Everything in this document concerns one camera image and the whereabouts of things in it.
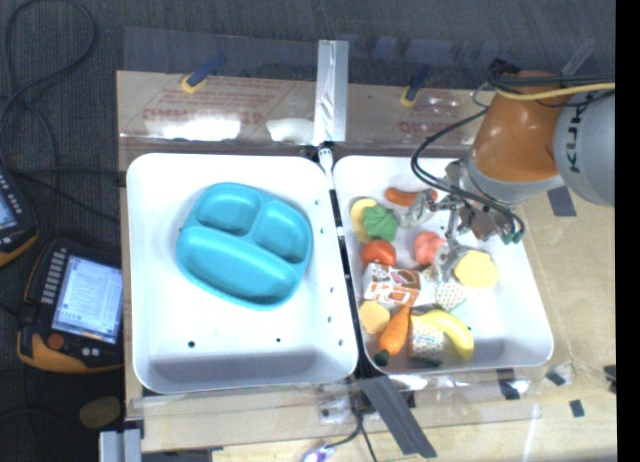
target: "black cable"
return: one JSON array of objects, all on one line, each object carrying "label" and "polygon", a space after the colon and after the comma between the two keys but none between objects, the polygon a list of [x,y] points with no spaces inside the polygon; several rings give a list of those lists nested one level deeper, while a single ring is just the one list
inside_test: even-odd
[{"label": "black cable", "polygon": [[32,176],[29,176],[27,174],[23,174],[22,172],[17,172],[15,174],[16,177],[22,178],[22,179],[26,179],[27,181],[31,181],[32,183],[36,183],[44,188],[47,188],[49,190],[51,190],[52,192],[55,192],[56,194],[60,195],[60,197],[63,197],[64,199],[66,199],[67,201],[75,204],[76,206],[79,206],[87,211],[89,211],[90,213],[93,213],[94,215],[104,218],[106,220],[109,220],[111,222],[115,222],[116,224],[120,222],[120,219],[117,217],[112,217],[111,215],[107,214],[107,213],[103,213],[95,208],[92,208],[91,206],[89,206],[88,204],[85,204],[84,202],[80,201],[79,199],[76,199],[75,197],[73,197],[72,195],[67,194],[66,192],[63,192],[62,190],[60,190],[60,188],[53,186],[53,185],[49,185],[48,183],[45,183],[44,181],[40,181],[39,179],[36,179]]},{"label": "black cable", "polygon": [[[489,74],[487,83],[489,83],[494,89],[509,92],[512,94],[524,95],[522,91],[515,87],[533,87],[533,86],[551,86],[551,87],[576,87],[584,85],[599,85],[602,83],[612,82],[613,79],[597,76],[597,75],[582,75],[582,76],[567,76],[551,74],[548,76],[520,76],[521,68],[513,64],[509,64],[504,60],[495,59],[489,65]],[[564,108],[564,107],[580,107],[591,104],[595,101],[604,99],[605,97],[614,94],[614,90],[603,91],[600,95],[590,94],[584,101],[577,103],[559,102],[545,103],[541,99],[536,99],[536,103],[549,108]]]},{"label": "black cable", "polygon": [[492,209],[495,209],[496,211],[499,211],[500,213],[505,215],[507,218],[512,219],[512,221],[515,224],[517,224],[518,226],[517,229],[514,225],[512,232],[514,235],[517,235],[518,237],[522,237],[522,235],[524,235],[524,230],[525,230],[524,221],[518,215],[516,215],[513,211],[511,211],[511,209],[509,209],[506,206],[503,206],[502,204],[498,203],[497,201],[489,197],[483,197],[483,196],[468,192],[466,190],[462,190],[461,188],[449,183],[448,181],[437,178],[436,176],[424,170],[418,162],[422,152],[434,141],[446,135],[447,133],[460,128],[461,126],[464,126],[465,124],[468,124],[471,121],[474,121],[479,117],[482,117],[486,112],[487,112],[487,109],[484,108],[481,111],[469,117],[461,119],[447,126],[446,128],[435,133],[434,135],[427,137],[424,140],[424,142],[422,142],[422,144],[420,144],[418,148],[411,155],[411,163],[410,163],[411,170],[420,181],[426,183],[427,185],[433,188],[437,188],[438,190],[448,193],[453,198],[457,198],[460,200],[464,199],[463,202],[465,203],[468,203],[469,201],[479,202],[480,204],[483,204],[488,208],[492,208]]},{"label": "black cable", "polygon": [[369,454],[371,455],[371,459],[373,460],[373,462],[378,462],[378,459],[376,458],[376,454],[373,451],[373,446],[371,445],[371,441],[369,440],[369,436],[367,435],[367,431],[364,429],[364,418],[362,414],[356,414],[355,416],[356,416],[356,428],[354,429],[354,431],[351,432],[344,439],[340,441],[336,441],[331,444],[327,444],[325,447],[336,448],[338,446],[341,446],[343,444],[347,444],[353,441],[356,437],[358,437],[358,435],[362,434],[365,442],[367,443],[367,448],[369,449]]},{"label": "black cable", "polygon": [[[18,16],[23,13],[24,11],[26,11],[28,8],[34,6],[37,3],[42,3],[42,2],[54,2],[54,3],[62,3],[63,5],[69,6],[73,9],[75,9],[77,12],[79,12],[82,16],[82,18],[84,19],[85,23],[87,26],[89,26],[90,28],[90,37],[87,39],[86,44],[81,48],[81,51],[79,51],[78,56],[73,59],[71,62],[69,62],[68,64],[63,65],[62,67],[60,67],[59,69],[56,69],[44,76],[35,78],[31,81],[29,81],[27,84],[22,85],[22,86],[18,86],[16,83],[16,77],[15,77],[15,72],[14,72],[14,66],[13,66],[13,61],[10,55],[10,51],[9,51],[9,46],[10,46],[10,38],[12,35],[12,30],[13,30],[13,26],[14,23],[16,21],[16,19],[18,18]],[[52,130],[50,128],[49,122],[47,121],[47,119],[29,102],[27,101],[23,96],[25,93],[27,93],[28,91],[32,90],[35,86],[44,83],[45,81],[50,81],[51,79],[53,79],[54,77],[57,77],[67,71],[70,71],[71,69],[73,69],[74,67],[78,66],[81,62],[83,62],[88,55],[90,54],[91,50],[93,49],[95,42],[98,38],[98,27],[95,23],[95,21],[93,20],[93,16],[91,15],[91,13],[82,5],[72,2],[70,0],[28,0],[25,3],[19,5],[9,16],[8,21],[4,27],[4,33],[3,33],[3,56],[4,56],[4,60],[6,63],[6,75],[7,75],[7,80],[8,80],[8,85],[9,85],[9,96],[0,96],[0,98],[5,100],[5,104],[2,107],[2,109],[0,110],[0,164],[2,164],[3,166],[7,167],[7,163],[6,163],[6,158],[3,154],[2,151],[2,134],[4,132],[4,130],[6,129],[7,125],[9,124],[10,118],[9,118],[9,113],[12,109],[12,107],[21,107],[23,109],[26,109],[27,111],[29,111],[38,121],[38,123],[40,124],[40,126],[42,126],[42,128],[45,131],[46,134],[46,141],[47,141],[47,145],[49,147],[49,151],[51,153],[51,158],[53,161],[53,164],[51,166],[48,167],[43,167],[43,168],[39,168],[39,169],[10,169],[10,172],[15,173],[16,175],[20,175],[21,177],[25,178],[25,179],[29,179],[30,181],[32,181],[33,183],[36,183],[40,186],[43,186],[45,188],[48,188],[49,190],[53,191],[54,193],[57,193],[58,195],[64,197],[65,199],[67,199],[68,201],[86,209],[87,211],[90,211],[91,213],[96,214],[97,216],[100,216],[102,218],[105,218],[109,221],[112,222],[119,222],[119,219],[106,215],[86,204],[84,204],[83,202],[81,202],[80,200],[74,198],[73,196],[66,194],[65,192],[63,192],[62,190],[60,190],[60,186],[59,183],[57,181],[56,178],[56,184],[55,185],[49,185],[46,183],[43,183],[40,180],[37,180],[35,178],[29,177],[27,176],[27,174],[35,174],[35,173],[41,173],[41,172],[54,172],[54,173],[64,173],[64,172],[90,172],[90,173],[99,173],[99,174],[105,174],[105,175],[113,175],[114,179],[117,177],[117,172],[116,171],[111,171],[108,169],[101,169],[101,168],[93,168],[93,167],[89,167],[89,166],[79,166],[79,165],[66,165],[66,166],[62,166],[59,165],[58,162],[58,154],[57,154],[57,150],[55,147],[55,142],[54,142],[54,137],[53,137],[53,133]]]},{"label": "black cable", "polygon": [[356,428],[353,432],[351,432],[347,437],[345,437],[344,439],[340,440],[340,441],[336,441],[333,442],[331,444],[327,444],[327,448],[336,448],[338,446],[341,446],[342,444],[347,444],[351,441],[353,441],[356,437],[358,437],[358,435],[360,435],[360,432],[362,432],[363,428],[363,418],[361,414],[356,414]]},{"label": "black cable", "polygon": [[[10,39],[11,39],[11,32],[12,32],[12,28],[13,28],[13,24],[16,20],[16,18],[25,10],[27,10],[28,8],[30,8],[31,6],[37,4],[37,3],[42,3],[42,2],[54,2],[54,3],[62,3],[64,5],[67,5],[73,9],[75,9],[76,11],[80,12],[80,14],[82,15],[83,19],[88,23],[88,26],[91,29],[91,36],[89,37],[89,40],[87,41],[86,45],[82,48],[82,50],[79,52],[78,57],[76,57],[74,60],[72,60],[71,62],[69,62],[68,64],[62,66],[59,69],[56,69],[46,75],[43,75],[39,78],[35,78],[33,80],[31,80],[30,82],[22,85],[22,86],[18,86],[15,82],[15,75],[14,75],[14,70],[13,70],[13,62],[11,59],[11,55],[9,52],[9,46],[10,46]],[[21,5],[19,5],[16,9],[14,9],[14,11],[10,14],[9,19],[7,21],[7,23],[5,24],[4,27],[4,33],[3,33],[3,57],[6,63],[6,75],[7,75],[7,80],[8,80],[8,85],[9,85],[9,96],[7,97],[7,101],[4,105],[4,107],[2,108],[2,111],[0,113],[0,140],[2,139],[2,133],[5,130],[9,118],[8,118],[8,114],[9,111],[11,109],[11,107],[14,104],[20,104],[23,107],[26,107],[30,112],[34,113],[36,115],[36,118],[38,119],[38,121],[40,122],[40,124],[45,128],[46,132],[47,132],[47,139],[50,142],[50,145],[52,147],[53,146],[53,137],[52,137],[52,133],[51,130],[48,127],[48,122],[46,122],[46,119],[44,116],[42,116],[37,109],[31,105],[30,103],[28,103],[27,101],[24,100],[24,98],[22,97],[22,95],[31,90],[32,88],[34,88],[36,85],[39,85],[45,81],[49,81],[52,78],[65,73],[67,71],[70,71],[71,69],[73,69],[74,67],[76,67],[77,65],[79,65],[82,61],[84,61],[84,59],[89,55],[89,53],[91,52],[91,50],[93,49],[95,42],[98,38],[98,27],[95,23],[95,21],[93,20],[93,16],[91,15],[91,13],[82,5],[72,2],[70,0],[28,0],[24,3],[22,3]],[[54,151],[54,164],[57,165],[57,155],[55,154],[55,149],[53,149]],[[0,163],[2,165],[6,166],[6,160],[4,158],[4,155],[2,154],[2,148],[0,147]]]},{"label": "black cable", "polygon": [[0,423],[2,423],[3,421],[7,421],[9,419],[13,419],[18,416],[32,416],[32,415],[42,416],[47,419],[54,420],[60,426],[64,427],[68,433],[71,433],[71,428],[69,427],[69,425],[57,414],[51,411],[48,411],[46,409],[40,409],[36,407],[23,407],[19,409],[11,409],[11,410],[2,412],[0,413]]},{"label": "black cable", "polygon": [[7,306],[5,306],[3,304],[0,304],[0,311],[2,311],[3,313],[15,318],[16,321],[20,319],[20,315],[18,314],[17,311],[14,311],[10,307],[7,307]]},{"label": "black cable", "polygon": [[[47,460],[47,462],[53,462],[54,460],[57,462],[58,458],[53,456],[51,454],[51,451],[49,451],[45,447],[44,443],[42,442],[42,440],[40,439],[40,436],[36,431],[36,425],[33,422],[33,416],[39,414],[43,409],[31,407],[31,404],[29,403],[30,400],[29,400],[29,391],[27,389],[27,365],[26,364],[23,364],[22,366],[22,392],[24,393],[25,407],[20,410],[26,411],[25,413],[27,415],[29,428],[31,429],[31,435],[34,438],[37,447],[44,454],[44,457]],[[61,418],[57,418],[57,419],[69,430],[68,433],[70,433],[71,431],[70,427]]]}]

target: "yellow banana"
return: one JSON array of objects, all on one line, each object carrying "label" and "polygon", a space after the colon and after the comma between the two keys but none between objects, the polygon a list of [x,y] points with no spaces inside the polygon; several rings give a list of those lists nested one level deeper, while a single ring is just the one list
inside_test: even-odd
[{"label": "yellow banana", "polygon": [[420,315],[420,321],[444,332],[453,343],[456,353],[465,361],[473,355],[473,337],[471,331],[458,317],[442,309],[432,309]]}]

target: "blue plate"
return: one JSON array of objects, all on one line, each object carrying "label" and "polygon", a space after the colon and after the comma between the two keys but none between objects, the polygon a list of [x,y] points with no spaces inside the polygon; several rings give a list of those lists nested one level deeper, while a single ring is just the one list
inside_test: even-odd
[{"label": "blue plate", "polygon": [[218,183],[198,199],[176,246],[192,282],[231,302],[271,309],[300,285],[313,234],[297,208],[260,189]]}]

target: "toy carrot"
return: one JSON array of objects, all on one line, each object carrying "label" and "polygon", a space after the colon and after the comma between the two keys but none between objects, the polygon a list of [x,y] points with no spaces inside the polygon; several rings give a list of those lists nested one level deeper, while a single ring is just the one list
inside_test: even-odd
[{"label": "toy carrot", "polygon": [[378,340],[380,352],[374,357],[374,361],[378,366],[386,366],[389,362],[389,357],[397,355],[402,350],[409,333],[410,312],[411,306],[403,305],[382,331]]}]

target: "metal bracket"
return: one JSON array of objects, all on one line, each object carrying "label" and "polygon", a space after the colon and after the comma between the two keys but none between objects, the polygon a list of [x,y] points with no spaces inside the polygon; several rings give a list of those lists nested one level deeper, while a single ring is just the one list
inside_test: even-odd
[{"label": "metal bracket", "polygon": [[137,428],[100,432],[100,462],[142,462],[141,439]]},{"label": "metal bracket", "polygon": [[349,43],[318,43],[313,145],[344,142],[347,135]]}]

